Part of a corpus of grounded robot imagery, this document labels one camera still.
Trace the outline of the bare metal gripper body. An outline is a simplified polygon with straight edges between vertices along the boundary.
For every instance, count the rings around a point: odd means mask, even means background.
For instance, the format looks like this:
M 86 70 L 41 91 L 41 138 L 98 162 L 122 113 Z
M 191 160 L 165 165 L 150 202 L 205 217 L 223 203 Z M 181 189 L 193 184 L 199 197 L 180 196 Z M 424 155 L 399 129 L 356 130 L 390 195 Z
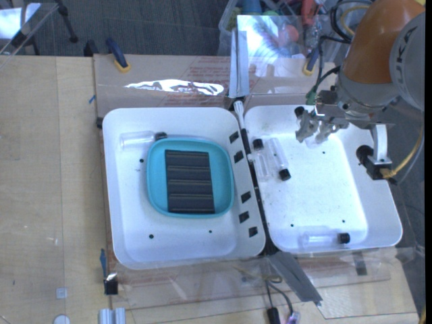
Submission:
M 371 129 L 378 124 L 394 126 L 394 119 L 382 108 L 369 109 L 350 99 L 341 100 L 337 92 L 331 90 L 322 90 L 316 95 L 315 118 L 341 126 L 350 123 L 360 129 Z

